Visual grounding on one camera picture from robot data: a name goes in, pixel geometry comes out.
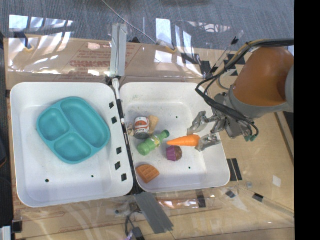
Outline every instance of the teal plate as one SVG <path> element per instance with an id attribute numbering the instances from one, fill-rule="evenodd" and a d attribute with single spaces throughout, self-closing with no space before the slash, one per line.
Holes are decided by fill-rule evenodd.
<path id="1" fill-rule="evenodd" d="M 42 140 L 62 161 L 81 163 L 106 146 L 110 129 L 103 118 L 79 97 L 67 97 L 43 111 L 36 128 Z"/>

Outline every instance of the dark gray floor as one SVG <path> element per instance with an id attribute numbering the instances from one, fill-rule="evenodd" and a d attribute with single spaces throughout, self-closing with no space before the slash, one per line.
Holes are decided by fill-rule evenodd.
<path id="1" fill-rule="evenodd" d="M 156 19 L 170 20 L 173 26 L 191 34 L 192 45 L 197 48 L 224 49 L 239 31 L 244 32 L 241 45 L 258 39 L 294 38 L 295 0 L 105 1 L 114 11 L 101 0 L 0 0 L 0 29 L 5 37 L 13 37 L 9 30 L 10 15 L 41 17 L 74 21 L 71 31 L 75 38 L 109 40 L 112 24 L 123 23 L 116 12 L 135 27 L 129 27 L 128 41 L 137 37 L 147 44 L 156 40 Z M 211 24 L 217 31 L 203 31 L 188 22 Z M 141 32 L 143 29 L 150 38 Z M 26 30 L 40 35 L 51 32 L 55 30 Z M 0 136 L 8 150 L 3 50 L 0 50 Z M 1 227 L 13 217 L 10 185 L 6 181 L 10 180 L 9 162 L 0 168 L 0 177 Z"/>

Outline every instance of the toy carrot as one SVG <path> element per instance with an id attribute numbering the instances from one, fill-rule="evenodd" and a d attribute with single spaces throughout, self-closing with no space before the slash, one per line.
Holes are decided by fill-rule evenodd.
<path id="1" fill-rule="evenodd" d="M 189 147 L 195 147 L 198 145 L 200 140 L 199 135 L 187 135 L 179 138 L 175 138 L 172 140 L 167 141 L 167 144 L 170 146 L 189 146 Z"/>

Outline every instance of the soup can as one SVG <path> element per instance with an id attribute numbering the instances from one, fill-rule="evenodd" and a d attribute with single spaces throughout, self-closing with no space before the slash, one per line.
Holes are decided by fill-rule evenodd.
<path id="1" fill-rule="evenodd" d="M 134 137 L 139 140 L 145 140 L 150 137 L 149 119 L 145 116 L 139 116 L 134 120 Z"/>

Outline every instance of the white tray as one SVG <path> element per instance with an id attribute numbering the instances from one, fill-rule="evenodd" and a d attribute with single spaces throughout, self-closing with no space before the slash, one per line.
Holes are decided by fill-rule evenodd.
<path id="1" fill-rule="evenodd" d="M 61 161 L 36 130 L 37 118 L 42 111 L 71 96 L 85 99 L 102 116 L 111 132 L 107 146 L 79 164 Z M 25 82 L 12 88 L 10 102 L 17 193 L 25 205 L 61 205 L 120 197 L 131 191 L 133 176 L 128 152 L 114 91 L 109 86 L 102 83 Z M 112 123 L 114 117 L 117 119 L 115 124 Z"/>
<path id="2" fill-rule="evenodd" d="M 187 82 L 131 82 L 120 89 L 125 122 L 133 123 L 139 116 L 156 116 L 159 123 L 155 133 L 170 132 L 164 144 L 147 156 L 139 154 L 137 146 L 143 140 L 130 136 L 130 148 L 135 167 L 150 164 L 160 175 L 148 184 L 137 176 L 138 183 L 146 192 L 172 192 L 215 188 L 226 185 L 230 170 L 222 143 L 208 147 L 202 152 L 194 147 L 181 147 L 182 159 L 176 162 L 166 158 L 166 141 L 187 135 L 187 129 L 199 112 L 213 115 L 211 108 L 195 91 L 197 84 Z M 213 123 L 197 133 L 209 134 Z"/>

